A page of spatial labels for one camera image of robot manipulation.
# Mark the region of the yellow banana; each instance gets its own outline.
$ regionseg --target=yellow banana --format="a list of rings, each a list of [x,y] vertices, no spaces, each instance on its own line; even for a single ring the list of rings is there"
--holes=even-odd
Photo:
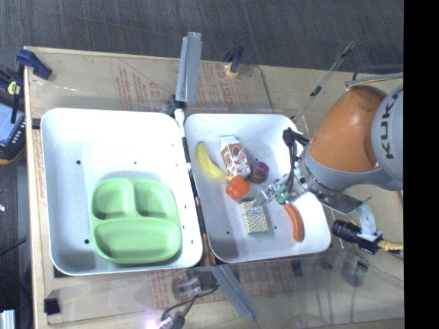
[[[212,162],[203,143],[198,143],[195,149],[195,156],[203,172],[205,172],[210,178],[232,180],[233,177],[226,175],[215,163]]]

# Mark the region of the orange robot shell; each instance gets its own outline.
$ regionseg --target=orange robot shell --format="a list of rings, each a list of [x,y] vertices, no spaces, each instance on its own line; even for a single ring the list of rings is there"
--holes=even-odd
[[[312,138],[309,152],[313,158],[340,171],[367,172],[378,168],[370,130],[386,95],[374,86],[356,86],[346,91]]]

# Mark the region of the white plastic tray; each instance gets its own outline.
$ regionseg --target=white plastic tray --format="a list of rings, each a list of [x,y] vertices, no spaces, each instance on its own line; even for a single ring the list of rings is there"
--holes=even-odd
[[[69,275],[194,266],[202,255],[198,218],[178,124],[151,112],[56,108],[41,121],[54,265]],[[142,177],[167,185],[177,202],[182,246],[171,260],[117,265],[99,256],[90,200],[106,178]]]
[[[236,202],[229,197],[225,192],[228,181],[212,180],[195,159],[196,145],[202,141],[212,161],[224,168],[219,137],[234,135],[243,145],[250,164],[257,159],[270,168],[267,182],[251,183],[252,190],[242,200],[253,199],[270,182],[289,173],[289,152],[282,139],[283,130],[288,127],[296,130],[290,119],[279,114],[193,114],[186,120],[191,165],[209,243],[212,252],[226,263],[322,252],[329,247],[331,235],[327,220],[314,195],[307,193],[294,203],[305,227],[303,241],[293,239],[292,223],[283,207],[275,201],[264,210],[268,232],[247,235],[239,213],[241,200]]]

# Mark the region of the gray floor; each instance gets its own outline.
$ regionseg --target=gray floor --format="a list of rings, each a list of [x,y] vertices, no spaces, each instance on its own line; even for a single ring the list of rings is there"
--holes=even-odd
[[[340,70],[355,71],[403,64],[404,0],[0,0],[0,64],[17,70],[25,45],[178,58],[188,31],[203,60],[242,45],[242,62],[325,70],[354,40]],[[19,239],[18,166],[0,166],[0,252]],[[23,305],[20,258],[0,256],[0,310]]]

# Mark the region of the green divided plate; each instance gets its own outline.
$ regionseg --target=green divided plate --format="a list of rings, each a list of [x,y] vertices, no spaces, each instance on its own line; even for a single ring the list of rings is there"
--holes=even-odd
[[[163,262],[181,245],[178,209],[171,189],[156,180],[110,178],[91,201],[95,249],[119,264]]]

